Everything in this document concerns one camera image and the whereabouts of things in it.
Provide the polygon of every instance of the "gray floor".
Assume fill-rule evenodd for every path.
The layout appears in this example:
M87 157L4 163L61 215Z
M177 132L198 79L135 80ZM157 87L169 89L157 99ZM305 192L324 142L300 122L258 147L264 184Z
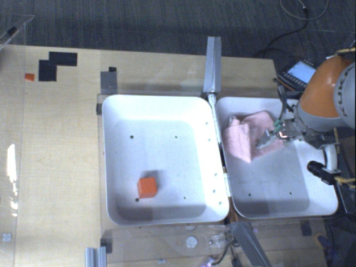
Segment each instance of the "gray floor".
M302 0L309 17L327 0ZM300 4L285 6L303 16ZM279 0L0 0L0 29L19 14L35 14L29 45L205 54L206 37L222 37L224 56L248 57L275 36L303 25ZM355 0L330 0L321 18L275 47L321 62L355 32ZM276 66L288 58L270 53Z

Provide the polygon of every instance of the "pink cloth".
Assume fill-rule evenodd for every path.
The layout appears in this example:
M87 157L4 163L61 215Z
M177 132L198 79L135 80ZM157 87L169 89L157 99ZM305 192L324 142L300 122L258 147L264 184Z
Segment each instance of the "pink cloth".
M283 140L275 140L262 149L256 148L256 142L267 130L273 130L273 120L266 111L258 112L245 117L241 122L236 118L230 119L229 127L224 131L222 138L225 150L250 163L254 158L283 147Z

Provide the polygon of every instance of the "electronic device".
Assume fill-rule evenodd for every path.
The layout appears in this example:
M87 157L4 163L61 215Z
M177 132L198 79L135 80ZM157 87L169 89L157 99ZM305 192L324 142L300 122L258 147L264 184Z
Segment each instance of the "electronic device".
M304 91L308 82L317 70L316 65L310 60L302 59L297 63L287 65L277 73L278 80L292 91Z

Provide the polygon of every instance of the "device screen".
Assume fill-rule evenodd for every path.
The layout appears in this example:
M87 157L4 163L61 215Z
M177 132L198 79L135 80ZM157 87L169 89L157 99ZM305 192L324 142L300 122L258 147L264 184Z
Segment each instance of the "device screen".
M312 66L303 61L299 61L290 70L288 70L288 73L308 84L315 71L316 69Z

